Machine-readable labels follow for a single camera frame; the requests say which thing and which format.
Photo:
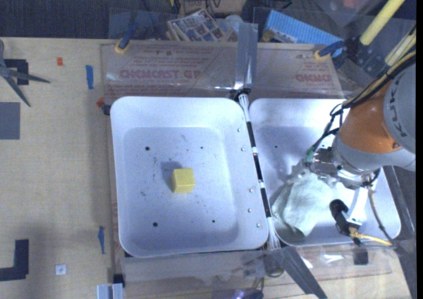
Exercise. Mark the yellow cube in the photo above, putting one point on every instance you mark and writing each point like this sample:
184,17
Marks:
182,180

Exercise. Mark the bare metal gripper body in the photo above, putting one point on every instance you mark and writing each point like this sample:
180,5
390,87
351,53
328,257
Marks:
325,163

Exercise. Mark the white plastic tray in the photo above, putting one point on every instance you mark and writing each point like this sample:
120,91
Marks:
281,125
185,218

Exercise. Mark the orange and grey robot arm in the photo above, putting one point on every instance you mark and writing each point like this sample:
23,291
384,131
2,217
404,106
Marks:
370,125

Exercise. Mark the white cloth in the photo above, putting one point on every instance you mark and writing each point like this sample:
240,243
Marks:
302,205

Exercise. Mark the black cylinder on white bracket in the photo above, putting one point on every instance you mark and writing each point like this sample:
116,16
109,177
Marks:
340,213

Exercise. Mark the thin black and white rod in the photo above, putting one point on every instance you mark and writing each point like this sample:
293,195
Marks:
252,135

